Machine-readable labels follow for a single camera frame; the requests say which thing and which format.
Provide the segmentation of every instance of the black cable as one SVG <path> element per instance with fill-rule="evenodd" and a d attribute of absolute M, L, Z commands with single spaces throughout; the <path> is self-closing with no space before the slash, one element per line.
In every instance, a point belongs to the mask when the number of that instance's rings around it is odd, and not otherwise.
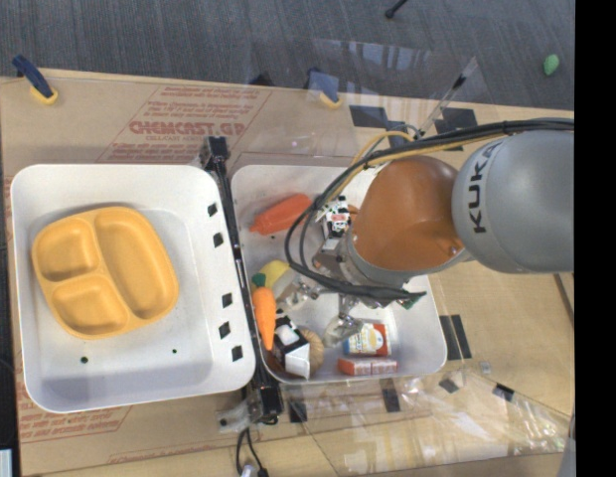
<path fill-rule="evenodd" d="M 255 452 L 254 447 L 252 446 L 252 439 L 250 437 L 250 427 L 247 427 L 246 429 L 244 429 L 237 437 L 237 450 L 235 452 L 235 469 L 237 470 L 237 475 L 241 475 L 243 472 L 243 467 L 239 463 L 239 452 L 241 450 L 241 445 L 243 444 L 244 437 L 246 437 L 246 441 L 248 442 L 248 448 L 250 449 L 250 452 L 252 452 L 252 455 L 255 458 L 255 461 L 257 461 L 257 466 L 259 467 L 259 471 L 257 472 L 257 475 L 258 476 L 268 475 L 267 470 L 261 464 L 261 461 L 259 457 L 257 456 L 257 453 Z"/>
<path fill-rule="evenodd" d="M 420 132 L 420 129 L 418 127 L 416 127 L 415 125 L 412 125 L 410 123 L 402 123 L 400 125 L 395 125 L 394 127 L 390 128 L 390 131 L 403 131 L 405 132 L 407 129 L 411 129 L 412 131 L 414 131 L 414 140 L 417 139 L 422 139 L 423 137 L 423 133 Z"/>
<path fill-rule="evenodd" d="M 257 457 L 257 453 L 255 452 L 255 449 L 252 446 L 252 440 L 250 439 L 250 428 L 249 427 L 246 428 L 246 440 L 248 441 L 248 448 L 250 449 L 250 452 L 252 452 L 252 455 L 254 456 L 255 461 L 257 461 L 257 466 L 261 470 L 263 466 L 261 464 L 261 461 L 259 461 L 259 458 Z"/>
<path fill-rule="evenodd" d="M 332 290 L 338 291 L 343 294 L 369 297 L 382 300 L 399 300 L 399 299 L 417 299 L 422 293 L 409 292 L 404 289 L 390 288 L 383 286 L 366 286 L 355 285 L 347 281 L 341 281 L 334 279 L 327 275 L 311 270 L 305 260 L 304 255 L 304 241 L 307 232 L 307 225 L 311 221 L 313 215 L 326 203 L 332 193 L 334 193 L 345 181 L 352 175 L 360 166 L 367 164 L 369 161 L 381 159 L 384 157 L 394 156 L 403 152 L 413 150 L 424 150 L 426 148 L 435 147 L 438 145 L 453 145 L 462 143 L 466 140 L 476 138 L 486 138 L 488 136 L 497 136 L 505 134 L 511 136 L 518 132 L 530 131 L 530 130 L 574 130 L 574 120 L 568 118 L 537 118 L 531 120 L 510 120 L 501 121 L 490 124 L 477 125 L 474 127 L 468 127 L 464 129 L 457 129 L 448 131 L 445 133 L 437 134 L 426 138 L 425 140 L 416 140 L 407 142 L 396 149 L 381 150 L 373 152 L 364 156 L 361 160 L 349 166 L 344 172 L 342 172 L 330 185 L 324 190 L 324 192 L 317 196 L 310 207 L 308 207 L 291 225 L 290 229 L 286 233 L 284 240 L 284 253 L 286 255 L 286 261 L 290 267 L 315 280 L 322 286 L 326 286 Z M 290 252 L 290 239 L 297 227 L 305 220 L 304 228 L 302 229 L 299 252 L 301 264 L 297 263 Z"/>
<path fill-rule="evenodd" d="M 242 431 L 237 437 L 237 449 L 235 451 L 235 468 L 237 470 L 237 475 L 241 475 L 241 472 L 243 471 L 242 466 L 239 464 L 239 450 L 241 449 L 241 443 L 244 440 L 244 437 L 246 436 L 246 429 Z"/>

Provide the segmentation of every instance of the green ball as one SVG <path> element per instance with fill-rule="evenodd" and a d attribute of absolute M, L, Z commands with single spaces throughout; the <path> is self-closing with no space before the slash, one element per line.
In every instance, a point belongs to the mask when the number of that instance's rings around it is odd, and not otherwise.
<path fill-rule="evenodd" d="M 549 55 L 544 60 L 543 68 L 547 76 L 552 75 L 559 67 L 559 57 L 555 54 Z"/>

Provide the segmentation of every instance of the gray carpet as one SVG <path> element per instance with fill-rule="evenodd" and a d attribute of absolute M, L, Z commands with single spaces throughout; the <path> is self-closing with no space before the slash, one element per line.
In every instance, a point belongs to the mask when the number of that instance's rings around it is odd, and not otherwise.
<path fill-rule="evenodd" d="M 483 101 L 573 109 L 575 0 L 411 0 L 388 20 L 395 1 L 0 0 L 0 76 L 14 75 L 17 54 L 49 68 L 189 80 L 267 74 L 290 87 L 318 67 L 341 90 L 430 97 L 475 57 Z M 550 54 L 560 66 L 547 77 Z M 0 359 L 10 361 L 2 193 L 0 161 Z M 13 393 L 1 372 L 0 445 L 11 443 Z"/>

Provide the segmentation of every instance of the kuka logo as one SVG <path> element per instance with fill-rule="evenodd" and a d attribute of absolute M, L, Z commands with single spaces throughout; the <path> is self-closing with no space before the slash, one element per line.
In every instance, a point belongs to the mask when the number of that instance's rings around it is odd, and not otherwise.
<path fill-rule="evenodd" d="M 469 219 L 474 224 L 474 233 L 476 234 L 483 234 L 487 231 L 487 229 L 482 226 L 483 213 L 480 208 L 480 203 L 481 203 L 480 192 L 481 192 L 481 186 L 482 186 L 482 180 L 483 180 L 483 171 L 485 170 L 485 168 L 487 168 L 487 165 L 489 164 L 489 159 L 491 158 L 492 152 L 500 144 L 501 142 L 498 142 L 490 147 L 487 147 L 483 151 L 481 156 L 485 158 L 485 162 L 480 164 L 478 161 L 476 161 L 476 163 L 474 164 L 474 174 L 469 179 L 469 182 L 470 182 L 469 191 L 472 193 L 475 193 L 476 195 L 476 198 L 474 199 L 474 201 L 469 202 L 468 204 L 469 205 Z"/>

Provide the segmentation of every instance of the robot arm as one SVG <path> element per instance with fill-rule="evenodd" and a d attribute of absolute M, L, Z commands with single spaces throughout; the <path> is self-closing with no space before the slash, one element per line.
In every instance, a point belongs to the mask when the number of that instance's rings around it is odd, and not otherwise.
<path fill-rule="evenodd" d="M 315 254 L 319 272 L 293 262 L 287 245 L 288 262 L 326 289 L 370 307 L 412 298 L 402 287 L 413 276 L 465 259 L 502 272 L 571 271 L 573 127 L 571 120 L 559 119 L 500 122 L 364 157 L 357 171 L 381 164 L 380 157 L 387 164 L 350 229 L 336 246 L 329 242 Z M 460 171 L 423 155 L 425 149 L 438 150 L 439 143 L 448 148 L 501 134 L 508 136 L 474 152 Z M 345 186 L 342 179 L 345 175 L 300 220 L 309 221 L 311 211 Z"/>

